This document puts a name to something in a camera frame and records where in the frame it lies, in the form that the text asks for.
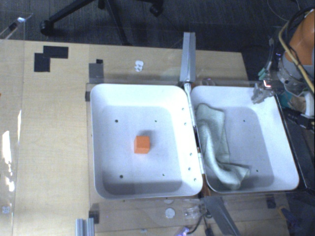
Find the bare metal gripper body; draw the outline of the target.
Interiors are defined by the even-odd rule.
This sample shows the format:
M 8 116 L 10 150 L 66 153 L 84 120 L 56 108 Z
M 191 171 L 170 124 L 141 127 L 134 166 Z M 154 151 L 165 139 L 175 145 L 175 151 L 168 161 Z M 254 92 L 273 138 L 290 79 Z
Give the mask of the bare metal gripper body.
M 275 94 L 282 94 L 285 91 L 295 96 L 300 96 L 306 90 L 303 82 L 291 76 L 283 76 L 280 73 L 267 74 L 263 79 L 264 86 Z

